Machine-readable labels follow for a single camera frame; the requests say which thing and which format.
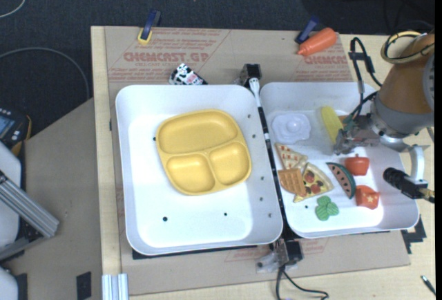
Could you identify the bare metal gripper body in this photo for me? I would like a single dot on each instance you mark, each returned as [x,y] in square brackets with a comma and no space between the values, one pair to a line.
[366,134]

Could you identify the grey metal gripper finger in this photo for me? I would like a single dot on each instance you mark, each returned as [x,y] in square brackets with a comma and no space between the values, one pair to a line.
[353,147]
[339,142]

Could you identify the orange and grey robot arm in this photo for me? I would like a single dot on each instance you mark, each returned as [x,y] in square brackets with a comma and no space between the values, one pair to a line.
[405,91]

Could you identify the red tomato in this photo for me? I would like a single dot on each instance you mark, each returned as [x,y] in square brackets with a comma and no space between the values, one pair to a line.
[357,165]

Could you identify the yellow corn cob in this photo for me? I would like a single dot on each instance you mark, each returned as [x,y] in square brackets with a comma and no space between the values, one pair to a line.
[331,122]

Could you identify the red watermelon slice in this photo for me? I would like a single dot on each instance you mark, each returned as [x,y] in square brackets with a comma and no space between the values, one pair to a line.
[343,179]

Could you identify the pizza slice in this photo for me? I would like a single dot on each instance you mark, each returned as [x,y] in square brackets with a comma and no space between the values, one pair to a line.
[316,182]

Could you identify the white fried egg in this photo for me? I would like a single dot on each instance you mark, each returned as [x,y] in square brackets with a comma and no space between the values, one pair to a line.
[290,127]

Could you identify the red block with yellow star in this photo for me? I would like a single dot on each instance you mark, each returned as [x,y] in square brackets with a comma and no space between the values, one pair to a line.
[367,197]

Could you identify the red lattice pie slice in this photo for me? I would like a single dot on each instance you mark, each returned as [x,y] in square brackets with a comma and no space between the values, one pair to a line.
[288,155]

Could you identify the orange waffle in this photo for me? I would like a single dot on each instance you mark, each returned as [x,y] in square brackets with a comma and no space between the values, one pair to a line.
[291,182]

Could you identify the green leafy vegetable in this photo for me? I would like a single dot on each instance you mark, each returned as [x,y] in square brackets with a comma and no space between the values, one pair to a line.
[326,208]

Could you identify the thin black and white rod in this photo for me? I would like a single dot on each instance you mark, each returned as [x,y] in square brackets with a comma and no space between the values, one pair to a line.
[267,139]

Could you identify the white plastic tray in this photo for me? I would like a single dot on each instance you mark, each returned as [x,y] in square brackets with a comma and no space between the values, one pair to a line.
[193,222]
[352,222]

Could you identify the yellow divided plate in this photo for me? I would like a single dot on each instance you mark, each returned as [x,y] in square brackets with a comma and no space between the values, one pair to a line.
[200,150]

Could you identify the brown cardboard board, red print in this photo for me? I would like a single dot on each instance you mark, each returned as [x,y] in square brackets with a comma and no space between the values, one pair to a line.
[221,49]

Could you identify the black pen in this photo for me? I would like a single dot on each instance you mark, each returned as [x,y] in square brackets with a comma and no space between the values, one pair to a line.
[428,285]

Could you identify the black and white carton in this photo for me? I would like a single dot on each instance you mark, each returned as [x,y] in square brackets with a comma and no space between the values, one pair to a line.
[186,76]

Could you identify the black cylinder on white bracket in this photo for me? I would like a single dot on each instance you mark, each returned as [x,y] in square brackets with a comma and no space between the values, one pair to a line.
[402,181]

